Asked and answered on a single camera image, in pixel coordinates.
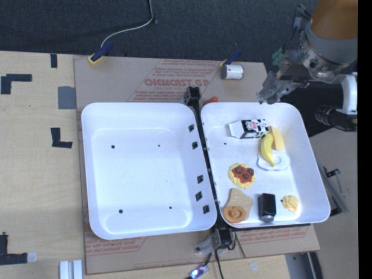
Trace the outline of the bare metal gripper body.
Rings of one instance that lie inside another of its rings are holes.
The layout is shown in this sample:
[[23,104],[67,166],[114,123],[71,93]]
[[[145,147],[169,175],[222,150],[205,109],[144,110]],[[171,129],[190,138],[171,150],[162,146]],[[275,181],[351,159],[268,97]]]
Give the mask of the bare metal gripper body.
[[334,78],[348,64],[329,61],[311,48],[286,50],[280,48],[275,53],[276,77],[288,81],[295,87],[306,86],[310,81],[333,83]]

